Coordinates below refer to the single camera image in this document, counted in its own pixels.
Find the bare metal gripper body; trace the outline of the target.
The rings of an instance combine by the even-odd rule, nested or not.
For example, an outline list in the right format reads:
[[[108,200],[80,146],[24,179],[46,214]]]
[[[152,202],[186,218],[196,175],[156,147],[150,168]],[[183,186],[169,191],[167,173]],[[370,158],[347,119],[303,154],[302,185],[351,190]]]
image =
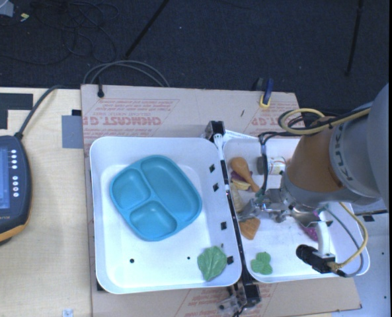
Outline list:
[[[262,212],[266,213],[268,217],[269,212],[274,209],[287,210],[287,217],[293,217],[294,219],[299,219],[301,214],[297,207],[298,202],[287,190],[268,189],[260,198],[260,204],[262,205]]]

